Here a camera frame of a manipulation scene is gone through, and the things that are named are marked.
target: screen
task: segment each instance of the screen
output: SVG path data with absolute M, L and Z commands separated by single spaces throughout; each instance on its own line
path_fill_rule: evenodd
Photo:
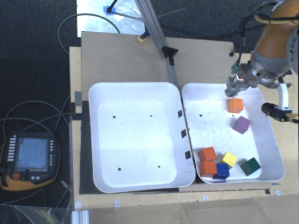
M 19 138 L 15 170 L 48 171 L 48 140 Z

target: block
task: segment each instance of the block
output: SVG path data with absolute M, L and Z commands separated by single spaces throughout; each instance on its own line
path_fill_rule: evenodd
M 249 176 L 250 174 L 254 173 L 258 169 L 261 168 L 261 165 L 256 161 L 255 158 L 249 159 L 248 161 L 244 162 L 241 165 L 241 168 L 243 172 L 246 174 L 246 176 Z
M 243 116 L 240 116 L 236 120 L 233 129 L 236 130 L 237 132 L 241 133 L 241 134 L 244 134 L 248 130 L 249 125 L 250 125 L 250 120 L 246 119 Z
M 203 161 L 199 165 L 200 176 L 214 177 L 217 174 L 216 162 Z
M 217 174 L 213 177 L 213 179 L 224 180 L 229 177 L 228 165 L 226 163 L 217 163 Z
M 203 148 L 198 152 L 198 157 L 201 162 L 203 161 L 211 161 L 217 159 L 217 155 L 213 147 Z
M 228 168 L 231 169 L 235 165 L 237 160 L 238 158 L 236 156 L 234 156 L 231 152 L 227 151 L 221 158 L 219 163 L 226 163 L 228 165 Z
M 243 100 L 237 98 L 231 98 L 228 101 L 228 112 L 229 113 L 240 113 L 244 109 Z

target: emergency stop button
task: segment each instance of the emergency stop button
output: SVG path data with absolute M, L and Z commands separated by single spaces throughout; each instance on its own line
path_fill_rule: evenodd
M 13 180 L 19 180 L 21 178 L 21 174 L 18 172 L 13 173 L 12 175 Z

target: yellow cube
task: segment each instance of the yellow cube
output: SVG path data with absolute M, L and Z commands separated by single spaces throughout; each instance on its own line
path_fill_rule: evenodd
M 226 163 L 229 168 L 232 168 L 237 162 L 237 159 L 238 158 L 236 156 L 234 156 L 231 152 L 227 151 L 220 160 L 220 163 Z

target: white tray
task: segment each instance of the white tray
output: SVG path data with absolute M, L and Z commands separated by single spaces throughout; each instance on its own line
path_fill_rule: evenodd
M 89 90 L 93 179 L 105 193 L 195 179 L 179 90 L 170 83 L 98 83 Z
M 182 89 L 183 103 L 196 169 L 200 160 L 197 152 L 214 147 L 218 160 L 230 151 L 238 157 L 226 180 L 200 177 L 209 184 L 230 182 L 278 181 L 285 175 L 285 168 L 273 134 L 269 117 L 261 111 L 264 103 L 258 88 L 241 91 L 236 98 L 243 99 L 244 110 L 239 114 L 228 113 L 225 84 L 186 84 Z M 251 121 L 246 133 L 233 130 L 233 124 L 243 116 Z M 240 165 L 255 157 L 261 168 L 246 176 Z

